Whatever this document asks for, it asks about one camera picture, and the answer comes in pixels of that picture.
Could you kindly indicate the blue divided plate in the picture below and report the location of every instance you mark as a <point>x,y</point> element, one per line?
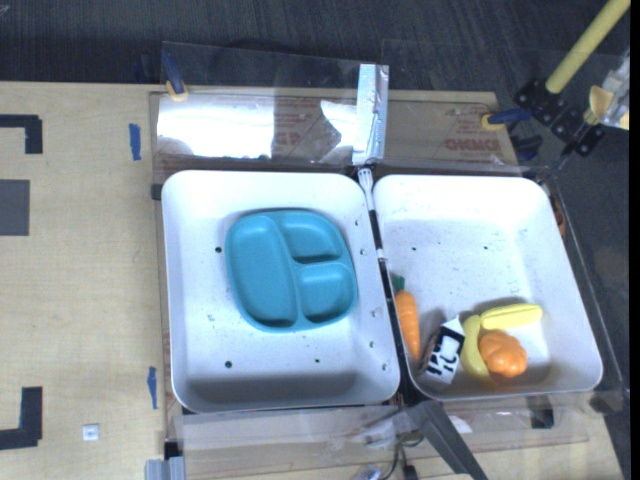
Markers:
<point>265,273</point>

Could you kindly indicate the orange toy carrot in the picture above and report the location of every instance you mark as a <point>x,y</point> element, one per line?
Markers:
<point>409,318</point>

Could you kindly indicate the white plastic tray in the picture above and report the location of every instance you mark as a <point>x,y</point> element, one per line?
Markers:
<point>200,358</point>
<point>470,238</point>

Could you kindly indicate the white and black carton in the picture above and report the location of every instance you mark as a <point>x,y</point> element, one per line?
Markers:
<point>445,355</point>

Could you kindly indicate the yellow banana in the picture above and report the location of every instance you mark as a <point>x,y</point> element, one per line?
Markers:
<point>471,353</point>

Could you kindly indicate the yellow toy bread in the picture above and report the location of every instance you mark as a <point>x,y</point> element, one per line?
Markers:
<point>512,315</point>

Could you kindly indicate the orange toy croissant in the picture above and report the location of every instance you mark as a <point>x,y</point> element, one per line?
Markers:
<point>502,355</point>

